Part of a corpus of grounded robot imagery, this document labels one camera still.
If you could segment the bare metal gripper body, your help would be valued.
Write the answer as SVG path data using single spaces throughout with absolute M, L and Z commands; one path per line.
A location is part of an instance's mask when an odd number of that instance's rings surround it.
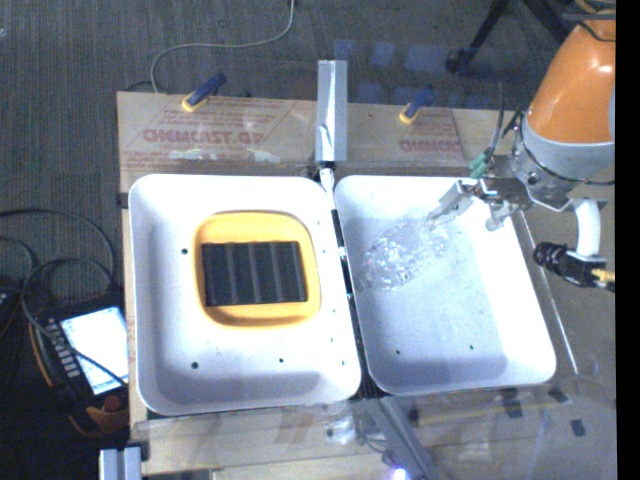
M 562 211 L 569 203 L 574 183 L 545 171 L 527 155 L 497 155 L 478 182 L 478 197 L 506 208 L 536 204 Z

